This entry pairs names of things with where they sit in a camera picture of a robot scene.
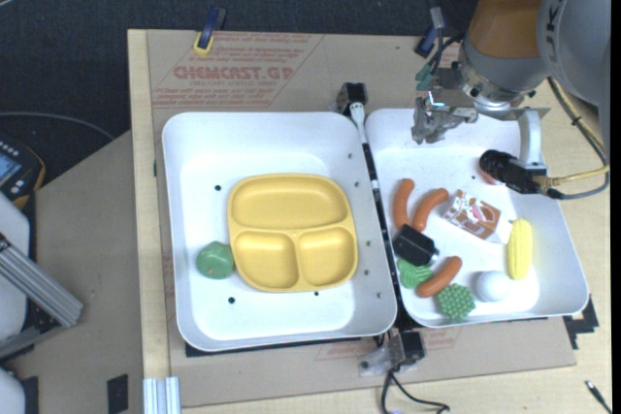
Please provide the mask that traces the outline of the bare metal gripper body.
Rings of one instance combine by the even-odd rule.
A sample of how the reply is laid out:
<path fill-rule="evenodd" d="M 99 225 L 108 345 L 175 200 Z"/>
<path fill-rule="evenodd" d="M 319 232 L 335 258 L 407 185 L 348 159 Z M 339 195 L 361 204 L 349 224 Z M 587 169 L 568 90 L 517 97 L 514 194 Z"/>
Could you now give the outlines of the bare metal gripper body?
<path fill-rule="evenodd" d="M 440 68 L 429 89 L 433 111 L 447 112 L 473 122 L 476 114 L 506 119 L 524 100 L 524 95 L 503 89 L 476 70 Z"/>

